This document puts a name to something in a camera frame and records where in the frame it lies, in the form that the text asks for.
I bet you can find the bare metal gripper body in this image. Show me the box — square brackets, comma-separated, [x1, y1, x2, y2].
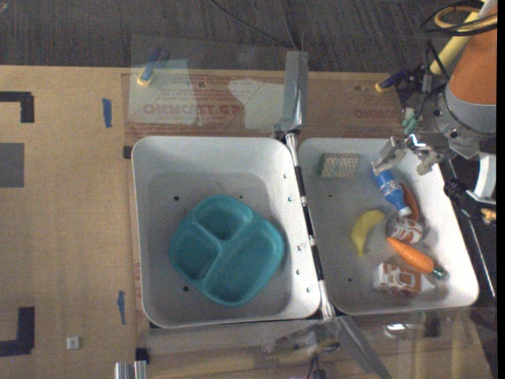
[406, 99, 498, 162]

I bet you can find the yellow banana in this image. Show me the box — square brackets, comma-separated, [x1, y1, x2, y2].
[350, 209, 387, 257]

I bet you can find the white plastic tray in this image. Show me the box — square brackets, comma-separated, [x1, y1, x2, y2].
[297, 137, 481, 317]
[130, 134, 323, 329]

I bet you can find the brown sausage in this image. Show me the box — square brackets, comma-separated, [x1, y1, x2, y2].
[399, 182, 421, 223]

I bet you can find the green divided plate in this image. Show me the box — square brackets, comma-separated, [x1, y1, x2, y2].
[167, 193, 286, 308]

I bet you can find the red and white can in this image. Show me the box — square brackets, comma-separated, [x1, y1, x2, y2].
[384, 215, 425, 246]

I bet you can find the blue bottle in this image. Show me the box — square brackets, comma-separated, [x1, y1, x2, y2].
[370, 167, 413, 218]

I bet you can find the orange carrot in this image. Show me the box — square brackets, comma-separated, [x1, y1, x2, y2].
[386, 236, 448, 280]

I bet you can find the brown cardboard board, red print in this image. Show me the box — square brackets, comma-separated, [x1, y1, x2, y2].
[120, 70, 411, 333]

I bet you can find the white and brown carton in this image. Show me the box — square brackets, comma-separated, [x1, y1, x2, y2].
[372, 261, 436, 298]

